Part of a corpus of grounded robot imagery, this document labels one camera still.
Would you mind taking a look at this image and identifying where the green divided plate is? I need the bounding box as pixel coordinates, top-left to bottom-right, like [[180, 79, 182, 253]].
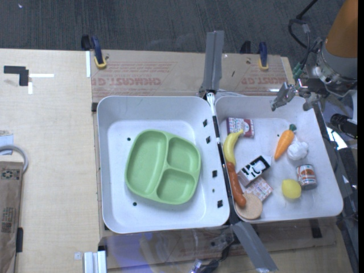
[[124, 129, 202, 206]]

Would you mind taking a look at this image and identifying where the orange-red sausage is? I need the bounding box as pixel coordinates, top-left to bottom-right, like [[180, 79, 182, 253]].
[[226, 161, 247, 209]]

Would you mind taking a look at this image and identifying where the black and white carton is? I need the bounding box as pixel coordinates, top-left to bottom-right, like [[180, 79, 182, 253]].
[[237, 155, 272, 188]]

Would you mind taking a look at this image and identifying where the yellow lemon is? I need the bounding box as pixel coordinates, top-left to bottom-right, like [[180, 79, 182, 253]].
[[281, 179, 303, 200]]

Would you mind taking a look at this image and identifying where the white garlic bulb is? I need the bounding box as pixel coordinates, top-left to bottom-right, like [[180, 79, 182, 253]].
[[287, 140, 309, 162]]

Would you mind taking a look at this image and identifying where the black cylinder on white bracket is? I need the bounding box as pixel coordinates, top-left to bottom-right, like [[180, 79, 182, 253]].
[[329, 89, 358, 139]]

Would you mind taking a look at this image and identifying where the white plastic tray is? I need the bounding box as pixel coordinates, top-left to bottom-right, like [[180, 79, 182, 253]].
[[96, 95, 231, 235], [214, 95, 344, 224]]

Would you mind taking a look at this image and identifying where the brown paper bag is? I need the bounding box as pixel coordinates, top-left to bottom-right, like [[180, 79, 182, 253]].
[[0, 160, 25, 273]]

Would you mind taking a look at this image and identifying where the red and white packet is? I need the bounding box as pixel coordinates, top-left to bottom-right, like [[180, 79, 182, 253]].
[[226, 117, 255, 139]]

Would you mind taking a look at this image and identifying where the round tan biscuit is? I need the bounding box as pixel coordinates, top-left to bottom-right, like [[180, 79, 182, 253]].
[[234, 192, 263, 221]]

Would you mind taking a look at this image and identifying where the orange carrot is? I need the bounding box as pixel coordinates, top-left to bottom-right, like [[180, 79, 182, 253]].
[[274, 123, 297, 161]]

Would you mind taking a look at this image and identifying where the brown cardboard board, red print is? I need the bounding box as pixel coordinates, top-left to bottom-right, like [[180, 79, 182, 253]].
[[90, 49, 345, 270]]

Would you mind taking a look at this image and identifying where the orange and white can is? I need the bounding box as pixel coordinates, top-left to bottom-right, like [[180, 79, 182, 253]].
[[296, 163, 318, 191]]

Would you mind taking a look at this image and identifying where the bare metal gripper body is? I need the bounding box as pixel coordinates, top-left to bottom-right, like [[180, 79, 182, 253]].
[[296, 62, 358, 97]]

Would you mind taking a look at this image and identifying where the yellow banana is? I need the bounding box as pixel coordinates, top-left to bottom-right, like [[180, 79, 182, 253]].
[[222, 129, 245, 166]]

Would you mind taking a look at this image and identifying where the pink and white packet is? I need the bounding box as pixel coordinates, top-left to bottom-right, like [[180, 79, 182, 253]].
[[243, 176, 274, 202]]

